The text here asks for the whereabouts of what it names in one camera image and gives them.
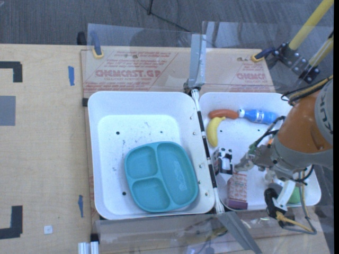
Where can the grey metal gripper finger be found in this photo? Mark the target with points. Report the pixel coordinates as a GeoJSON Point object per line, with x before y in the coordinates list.
{"type": "Point", "coordinates": [245, 165]}
{"type": "Point", "coordinates": [248, 156]}

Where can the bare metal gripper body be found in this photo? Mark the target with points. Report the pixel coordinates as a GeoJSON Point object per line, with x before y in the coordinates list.
{"type": "Point", "coordinates": [266, 157]}

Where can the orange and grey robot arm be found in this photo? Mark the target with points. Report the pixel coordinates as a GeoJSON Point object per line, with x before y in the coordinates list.
{"type": "Point", "coordinates": [302, 131]}

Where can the black and white carton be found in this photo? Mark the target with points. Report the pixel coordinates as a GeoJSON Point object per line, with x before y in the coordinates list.
{"type": "Point", "coordinates": [223, 161]}

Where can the white plastic tray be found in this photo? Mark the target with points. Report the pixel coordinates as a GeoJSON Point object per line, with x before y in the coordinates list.
{"type": "Point", "coordinates": [137, 126]}
{"type": "Point", "coordinates": [238, 136]}

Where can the red and white carton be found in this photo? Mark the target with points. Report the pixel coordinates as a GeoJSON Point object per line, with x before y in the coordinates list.
{"type": "Point", "coordinates": [237, 190]}

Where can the blue plastic bottle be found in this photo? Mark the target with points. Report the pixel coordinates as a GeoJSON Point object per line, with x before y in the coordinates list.
{"type": "Point", "coordinates": [258, 116]}

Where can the yellow banana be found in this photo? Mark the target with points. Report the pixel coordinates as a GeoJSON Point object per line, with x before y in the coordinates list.
{"type": "Point", "coordinates": [212, 132]}

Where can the green round object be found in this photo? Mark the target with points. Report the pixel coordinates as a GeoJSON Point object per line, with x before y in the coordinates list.
{"type": "Point", "coordinates": [294, 196]}

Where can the orange toy sausage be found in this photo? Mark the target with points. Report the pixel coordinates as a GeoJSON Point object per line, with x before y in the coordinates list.
{"type": "Point", "coordinates": [223, 113]}

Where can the teal divided plate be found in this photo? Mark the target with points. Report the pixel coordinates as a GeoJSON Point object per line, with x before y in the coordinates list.
{"type": "Point", "coordinates": [161, 176]}

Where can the brown cardboard board red print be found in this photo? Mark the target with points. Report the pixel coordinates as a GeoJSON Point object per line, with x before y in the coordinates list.
{"type": "Point", "coordinates": [148, 70]}

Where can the black cylinder on white bracket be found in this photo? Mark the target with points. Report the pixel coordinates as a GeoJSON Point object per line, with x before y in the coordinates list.
{"type": "Point", "coordinates": [272, 200]}

